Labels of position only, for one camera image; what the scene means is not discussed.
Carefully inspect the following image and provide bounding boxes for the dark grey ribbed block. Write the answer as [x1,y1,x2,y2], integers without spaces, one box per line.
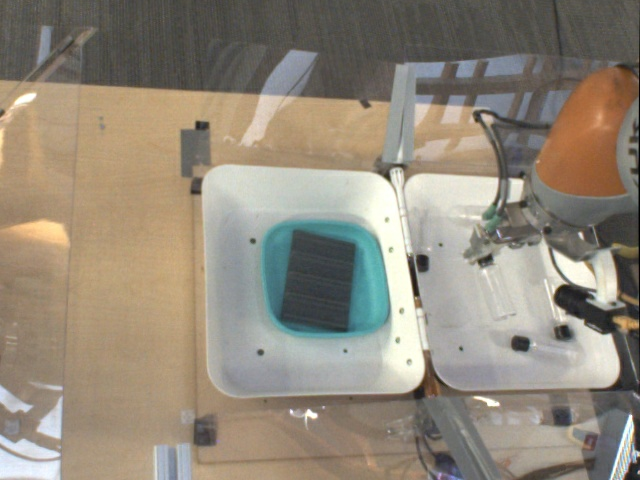
[279,228,358,333]

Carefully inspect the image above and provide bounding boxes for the clear vial with black cap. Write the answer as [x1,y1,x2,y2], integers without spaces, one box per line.
[477,255,518,323]
[543,277,572,341]
[408,206,432,273]
[510,334,577,365]

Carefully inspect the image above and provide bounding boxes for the black cylinder on white bracket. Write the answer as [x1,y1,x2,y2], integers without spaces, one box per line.
[553,247,629,337]

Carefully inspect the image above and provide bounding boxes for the teal square bowl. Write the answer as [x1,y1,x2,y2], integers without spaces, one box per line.
[260,218,392,340]

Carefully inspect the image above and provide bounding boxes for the white plastic tray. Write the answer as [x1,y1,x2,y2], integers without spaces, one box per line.
[403,172,623,392]
[201,163,427,400]

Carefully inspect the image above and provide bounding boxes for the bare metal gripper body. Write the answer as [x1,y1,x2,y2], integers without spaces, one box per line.
[491,200,546,249]

